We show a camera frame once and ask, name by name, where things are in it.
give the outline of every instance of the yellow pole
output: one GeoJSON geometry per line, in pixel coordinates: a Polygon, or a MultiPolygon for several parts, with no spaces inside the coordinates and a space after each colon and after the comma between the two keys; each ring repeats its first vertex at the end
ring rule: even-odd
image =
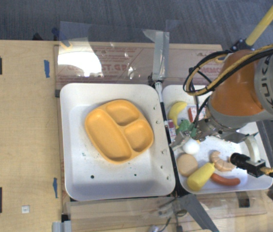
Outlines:
{"type": "Polygon", "coordinates": [[[245,40],[245,43],[249,46],[253,45],[272,21],[273,21],[273,5],[269,9],[269,11],[265,14],[263,19],[255,27],[252,33],[247,37],[247,39],[245,40]]]}

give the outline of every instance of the red sausage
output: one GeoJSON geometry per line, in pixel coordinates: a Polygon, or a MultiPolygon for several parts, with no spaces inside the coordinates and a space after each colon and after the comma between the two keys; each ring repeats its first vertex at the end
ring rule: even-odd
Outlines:
{"type": "Polygon", "coordinates": [[[224,178],[218,174],[212,174],[211,179],[217,184],[224,186],[236,186],[241,182],[239,178],[224,178]]]}

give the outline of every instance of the orange divided plate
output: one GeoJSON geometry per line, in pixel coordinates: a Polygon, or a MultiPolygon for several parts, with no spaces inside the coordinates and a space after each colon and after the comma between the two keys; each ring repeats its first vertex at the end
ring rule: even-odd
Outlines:
{"type": "Polygon", "coordinates": [[[110,101],[92,110],[86,116],[85,130],[99,153],[112,163],[133,159],[154,140],[147,119],[127,100],[110,101]]]}

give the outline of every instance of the wooden tabletop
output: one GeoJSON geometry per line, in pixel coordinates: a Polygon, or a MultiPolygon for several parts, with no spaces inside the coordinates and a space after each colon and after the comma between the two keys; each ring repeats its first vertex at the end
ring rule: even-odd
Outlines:
{"type": "MultiPolygon", "coordinates": [[[[46,232],[61,220],[55,45],[0,41],[0,232],[46,232]]],[[[273,231],[273,202],[264,193],[262,200],[264,214],[213,220],[221,231],[273,231]]],[[[200,229],[186,224],[184,231],[200,229]]]]}

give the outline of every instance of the gray floor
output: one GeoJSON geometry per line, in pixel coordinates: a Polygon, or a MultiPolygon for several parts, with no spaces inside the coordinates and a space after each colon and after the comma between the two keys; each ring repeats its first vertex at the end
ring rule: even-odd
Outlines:
{"type": "MultiPolygon", "coordinates": [[[[52,28],[65,21],[167,30],[171,43],[221,44],[228,49],[246,38],[272,5],[273,0],[0,0],[0,39],[31,40],[39,33],[53,40],[52,28]]],[[[128,31],[122,40],[145,40],[134,32],[128,31]]],[[[93,34],[91,40],[103,41],[109,34],[93,34]]],[[[273,22],[254,47],[270,43],[273,22]]],[[[273,122],[260,126],[267,132],[264,140],[269,140],[270,152],[273,122]]],[[[269,195],[273,197],[273,188],[269,195]]]]}

